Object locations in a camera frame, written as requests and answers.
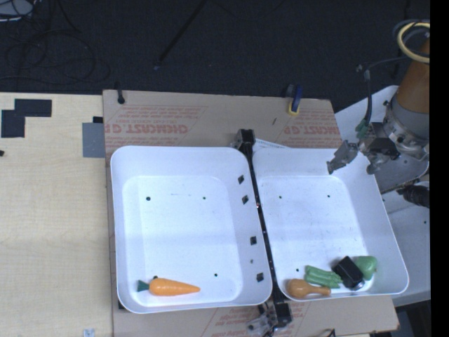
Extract brown cardboard board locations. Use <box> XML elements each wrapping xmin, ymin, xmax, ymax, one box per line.
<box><xmin>102</xmin><ymin>89</ymin><xmax>401</xmax><ymax>337</ymax></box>

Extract white plastic tray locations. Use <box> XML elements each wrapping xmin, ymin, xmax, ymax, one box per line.
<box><xmin>251</xmin><ymin>147</ymin><xmax>410</xmax><ymax>303</ymax></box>
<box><xmin>109</xmin><ymin>145</ymin><xmax>274</xmax><ymax>315</ymax></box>

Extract black cylinder on white bracket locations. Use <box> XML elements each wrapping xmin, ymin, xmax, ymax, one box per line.
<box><xmin>377</xmin><ymin>152</ymin><xmax>431</xmax><ymax>209</ymax></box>

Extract thin black rod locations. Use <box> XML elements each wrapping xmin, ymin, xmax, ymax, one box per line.
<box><xmin>241</xmin><ymin>141</ymin><xmax>286</xmax><ymax>305</ymax></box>

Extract green toy beans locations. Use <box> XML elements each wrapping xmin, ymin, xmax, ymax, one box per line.
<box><xmin>303</xmin><ymin>265</ymin><xmax>344</xmax><ymax>289</ymax></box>

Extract orange carrot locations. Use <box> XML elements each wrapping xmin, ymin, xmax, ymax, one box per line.
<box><xmin>136</xmin><ymin>276</ymin><xmax>201</xmax><ymax>298</ymax></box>

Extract tan toy drumstick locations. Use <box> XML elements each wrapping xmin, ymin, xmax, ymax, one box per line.
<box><xmin>286</xmin><ymin>278</ymin><xmax>332</xmax><ymax>300</ymax></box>

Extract green toy pepper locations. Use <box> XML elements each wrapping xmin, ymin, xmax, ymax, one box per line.
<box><xmin>353</xmin><ymin>255</ymin><xmax>379</xmax><ymax>282</ymax></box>

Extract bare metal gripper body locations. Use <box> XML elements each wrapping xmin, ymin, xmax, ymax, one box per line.
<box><xmin>358</xmin><ymin>117</ymin><xmax>429</xmax><ymax>162</ymax></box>

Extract black box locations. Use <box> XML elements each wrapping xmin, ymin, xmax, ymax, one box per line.
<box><xmin>331</xmin><ymin>256</ymin><xmax>365</xmax><ymax>291</ymax></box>

